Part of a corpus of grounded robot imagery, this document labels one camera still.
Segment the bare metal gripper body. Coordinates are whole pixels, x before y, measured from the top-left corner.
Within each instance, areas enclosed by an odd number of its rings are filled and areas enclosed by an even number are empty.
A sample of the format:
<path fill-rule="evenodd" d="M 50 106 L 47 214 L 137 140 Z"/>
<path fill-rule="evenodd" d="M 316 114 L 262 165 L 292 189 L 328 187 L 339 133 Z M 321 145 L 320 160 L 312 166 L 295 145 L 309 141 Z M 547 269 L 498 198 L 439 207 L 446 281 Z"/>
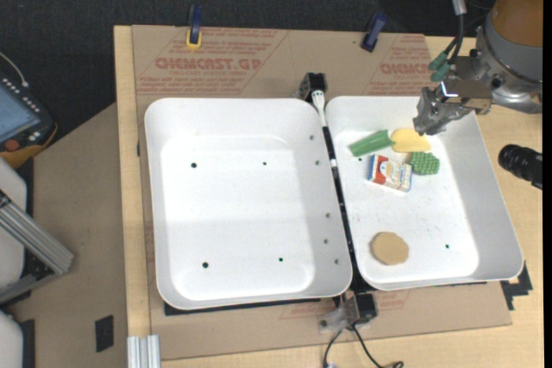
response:
<path fill-rule="evenodd" d="M 493 106 L 543 112 L 543 82 L 492 57 L 460 57 L 437 87 L 437 101 L 486 114 Z"/>

